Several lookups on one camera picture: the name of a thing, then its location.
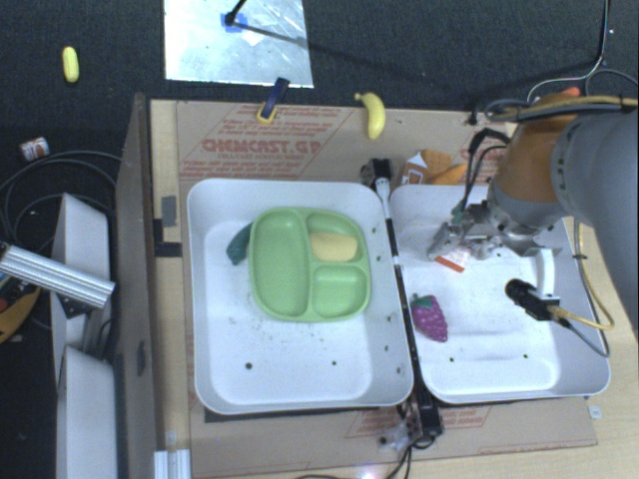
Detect dark green toy vegetable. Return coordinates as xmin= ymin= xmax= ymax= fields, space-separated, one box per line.
xmin=226 ymin=221 xmax=255 ymax=267

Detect black block with thin wires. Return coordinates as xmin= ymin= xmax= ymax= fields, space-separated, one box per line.
xmin=365 ymin=157 xmax=396 ymax=188
xmin=415 ymin=391 xmax=444 ymax=439

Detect brown and white small can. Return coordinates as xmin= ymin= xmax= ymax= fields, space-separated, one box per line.
xmin=19 ymin=136 xmax=51 ymax=163

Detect black cylinder on white bracket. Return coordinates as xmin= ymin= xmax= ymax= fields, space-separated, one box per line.
xmin=503 ymin=246 xmax=563 ymax=321

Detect thin black and white rod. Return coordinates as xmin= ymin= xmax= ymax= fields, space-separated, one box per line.
xmin=376 ymin=177 xmax=426 ymax=399

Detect orange and white carton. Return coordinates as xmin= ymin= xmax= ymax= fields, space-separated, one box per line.
xmin=401 ymin=151 xmax=431 ymax=187

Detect yellow banana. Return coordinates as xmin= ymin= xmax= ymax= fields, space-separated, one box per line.
xmin=353 ymin=91 xmax=387 ymax=142

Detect yellow oblong toy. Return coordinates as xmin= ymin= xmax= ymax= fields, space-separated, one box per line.
xmin=61 ymin=46 xmax=81 ymax=84

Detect brown cardboard board red print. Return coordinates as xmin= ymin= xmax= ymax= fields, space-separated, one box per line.
xmin=149 ymin=98 xmax=599 ymax=479

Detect green divided plate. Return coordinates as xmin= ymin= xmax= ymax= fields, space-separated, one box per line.
xmin=248 ymin=206 xmax=372 ymax=324

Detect yellow toy bread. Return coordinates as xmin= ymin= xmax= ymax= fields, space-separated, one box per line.
xmin=309 ymin=231 xmax=359 ymax=263

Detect orange carrot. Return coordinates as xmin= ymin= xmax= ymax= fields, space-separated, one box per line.
xmin=431 ymin=162 xmax=470 ymax=187

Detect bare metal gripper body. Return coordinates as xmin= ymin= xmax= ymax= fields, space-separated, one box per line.
xmin=448 ymin=202 xmax=550 ymax=259

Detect purple toy grapes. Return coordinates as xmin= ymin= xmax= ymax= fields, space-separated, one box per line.
xmin=409 ymin=292 xmax=449 ymax=343

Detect orange and white packet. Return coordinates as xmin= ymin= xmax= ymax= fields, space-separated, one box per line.
xmin=434 ymin=249 xmax=470 ymax=273

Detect white plastic tray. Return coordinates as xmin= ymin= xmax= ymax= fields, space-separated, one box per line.
xmin=186 ymin=177 xmax=415 ymax=416
xmin=388 ymin=183 xmax=613 ymax=406

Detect tan toy waffle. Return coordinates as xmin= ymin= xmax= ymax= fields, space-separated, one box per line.
xmin=418 ymin=148 xmax=453 ymax=179

